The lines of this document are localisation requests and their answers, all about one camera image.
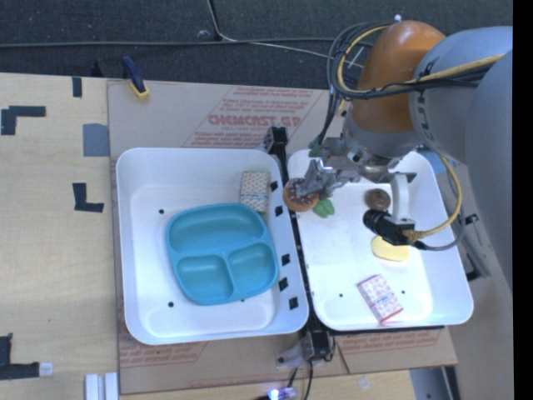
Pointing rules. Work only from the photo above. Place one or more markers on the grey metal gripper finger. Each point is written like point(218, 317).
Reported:
point(312, 179)
point(331, 183)

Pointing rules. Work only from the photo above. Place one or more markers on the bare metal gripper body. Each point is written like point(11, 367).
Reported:
point(354, 167)

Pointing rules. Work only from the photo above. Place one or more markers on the brown doughnut with sprinkles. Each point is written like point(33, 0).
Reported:
point(293, 202)

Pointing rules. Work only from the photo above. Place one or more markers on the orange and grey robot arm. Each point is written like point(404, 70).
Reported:
point(458, 98)

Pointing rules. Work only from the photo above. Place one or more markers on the green broccoli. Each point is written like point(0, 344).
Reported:
point(325, 208)

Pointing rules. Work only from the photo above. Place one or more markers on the brown biscuit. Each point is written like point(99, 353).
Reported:
point(377, 199)

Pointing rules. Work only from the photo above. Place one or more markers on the beige patterned carton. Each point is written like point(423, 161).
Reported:
point(255, 190)

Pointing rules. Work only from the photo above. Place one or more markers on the thin black rod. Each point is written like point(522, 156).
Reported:
point(300, 244)

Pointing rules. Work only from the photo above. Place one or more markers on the white plastic tray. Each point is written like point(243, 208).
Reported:
point(345, 256)
point(150, 240)

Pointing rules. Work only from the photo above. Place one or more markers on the pale yellow flat slice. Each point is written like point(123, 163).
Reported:
point(391, 253)

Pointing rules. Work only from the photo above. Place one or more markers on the blue divided plate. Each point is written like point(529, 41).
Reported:
point(220, 252)

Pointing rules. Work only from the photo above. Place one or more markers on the pink patterned carton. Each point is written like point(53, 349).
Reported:
point(380, 298)

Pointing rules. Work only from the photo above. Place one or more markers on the brown cardboard board red print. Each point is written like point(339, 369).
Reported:
point(166, 115)

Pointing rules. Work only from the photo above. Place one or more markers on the black cylinder on white bracket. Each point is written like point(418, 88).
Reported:
point(391, 225)

